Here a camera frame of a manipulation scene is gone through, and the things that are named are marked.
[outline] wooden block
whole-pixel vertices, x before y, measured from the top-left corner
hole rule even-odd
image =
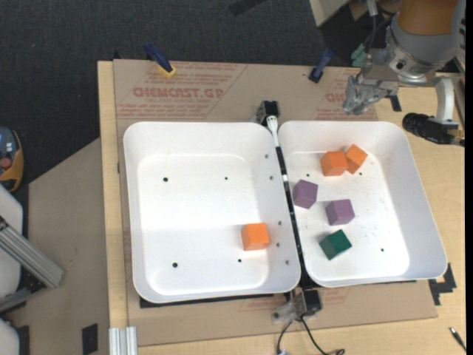
[[[269,244],[268,228],[265,223],[249,223],[242,230],[245,251],[263,250]]]
[[[317,201],[319,186],[306,180],[299,180],[293,189],[294,205],[309,209]]]
[[[329,235],[328,237],[325,237],[319,243],[319,245],[322,247],[322,250],[324,250],[328,260],[332,260],[338,254],[348,250],[352,246],[347,236],[341,229]]]
[[[329,151],[320,160],[325,176],[339,176],[348,169],[347,156],[342,151]]]
[[[363,164],[368,154],[356,145],[350,146],[347,151],[348,172],[354,174]]]
[[[332,201],[325,207],[325,212],[331,226],[344,225],[355,218],[355,212],[349,199]]]

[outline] purple cube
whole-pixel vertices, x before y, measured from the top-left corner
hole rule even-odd
[[[299,180],[293,189],[294,205],[309,209],[317,201],[319,186],[306,180]]]
[[[344,225],[355,218],[352,203],[350,200],[335,200],[325,207],[328,223],[333,225]]]

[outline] blue clamp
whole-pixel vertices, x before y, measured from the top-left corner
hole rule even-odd
[[[318,62],[317,66],[315,66],[312,72],[309,75],[309,79],[315,83],[318,83],[324,74],[324,68],[328,65],[328,62],[333,57],[333,51],[329,49],[325,49],[322,53],[322,57]]]
[[[152,59],[157,63],[157,68],[164,75],[171,77],[176,73],[176,69],[169,63],[164,53],[156,46],[152,44],[145,44],[144,50],[149,59]]]

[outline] wooden table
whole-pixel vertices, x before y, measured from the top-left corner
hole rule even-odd
[[[113,63],[98,62],[101,114],[103,190],[106,218],[107,274],[109,318],[113,328],[129,325],[123,258],[123,236],[120,215],[120,182],[117,171],[118,146],[115,117]],[[291,86],[290,78],[287,87]],[[380,121],[401,125],[406,112],[434,115],[437,108],[432,89],[402,89],[400,99],[404,112],[393,112],[389,104],[378,103]],[[454,293],[442,294],[438,318],[393,322],[314,331],[322,348],[331,351],[345,348],[347,354],[463,354],[463,349],[449,332],[454,327],[466,338],[466,272],[465,272],[465,152],[458,146],[438,146],[408,134],[426,196],[438,225],[457,283]],[[277,335],[206,340],[182,344],[140,347],[147,354],[275,354]],[[291,354],[317,354],[307,333],[287,333],[282,347]]]

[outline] green cube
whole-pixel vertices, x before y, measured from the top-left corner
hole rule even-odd
[[[347,236],[341,229],[329,235],[328,237],[325,237],[320,241],[319,245],[322,247],[322,250],[324,250],[328,260],[332,260],[338,254],[348,250],[352,246]]]

